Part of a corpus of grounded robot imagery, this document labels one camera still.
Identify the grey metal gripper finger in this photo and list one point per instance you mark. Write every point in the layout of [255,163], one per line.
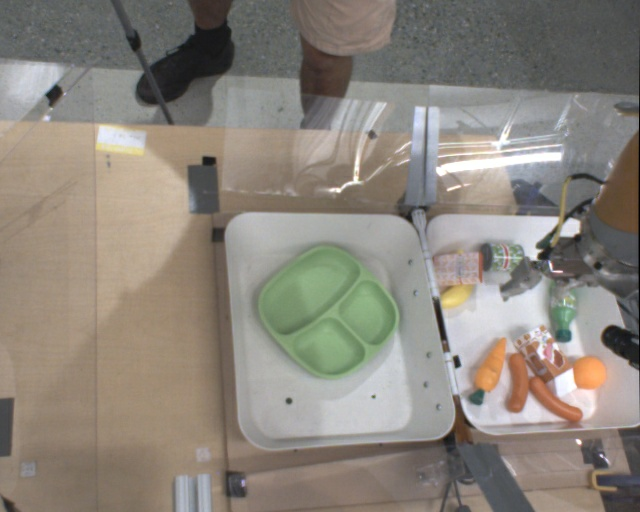
[522,281]

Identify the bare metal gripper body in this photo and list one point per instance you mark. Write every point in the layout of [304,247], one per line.
[570,262]

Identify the green and white can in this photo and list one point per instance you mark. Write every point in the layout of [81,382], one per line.
[502,256]

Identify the green clear plastic bottle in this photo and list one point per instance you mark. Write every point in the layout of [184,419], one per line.
[563,312]

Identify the white plastic tray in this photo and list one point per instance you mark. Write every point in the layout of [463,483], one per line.
[490,320]
[320,405]

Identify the pink printed carton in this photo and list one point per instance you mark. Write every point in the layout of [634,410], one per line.
[457,268]

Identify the yellow lemon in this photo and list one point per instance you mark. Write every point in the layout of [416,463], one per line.
[457,296]

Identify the brown and white printed carton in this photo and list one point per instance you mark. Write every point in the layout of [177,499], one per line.
[542,355]

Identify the orange carrot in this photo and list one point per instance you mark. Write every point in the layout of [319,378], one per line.
[491,370]

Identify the orange sausage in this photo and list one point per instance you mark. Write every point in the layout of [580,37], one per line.
[517,382]
[555,401]

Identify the orange ball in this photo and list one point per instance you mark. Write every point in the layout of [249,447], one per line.
[590,372]

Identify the green divided plate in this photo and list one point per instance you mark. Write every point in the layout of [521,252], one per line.
[320,300]

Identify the person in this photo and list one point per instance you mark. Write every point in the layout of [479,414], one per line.
[325,40]

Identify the grey metal pole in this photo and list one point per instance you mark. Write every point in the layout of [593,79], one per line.
[142,55]

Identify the black cylinder on white bracket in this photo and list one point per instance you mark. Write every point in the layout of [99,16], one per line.
[622,342]

